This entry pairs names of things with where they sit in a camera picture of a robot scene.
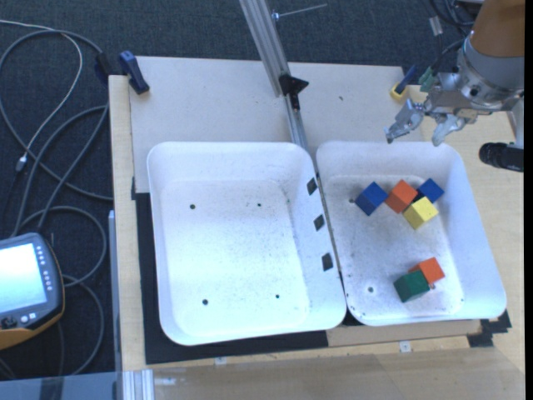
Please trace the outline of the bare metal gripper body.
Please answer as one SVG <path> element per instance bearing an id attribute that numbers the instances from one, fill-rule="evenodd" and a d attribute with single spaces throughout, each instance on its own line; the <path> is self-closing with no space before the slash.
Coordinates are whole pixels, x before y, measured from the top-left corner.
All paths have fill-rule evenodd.
<path id="1" fill-rule="evenodd" d="M 424 112 L 459 118 L 511 110 L 524 92 L 523 82 L 496 84 L 471 72 L 440 72 L 427 92 Z"/>

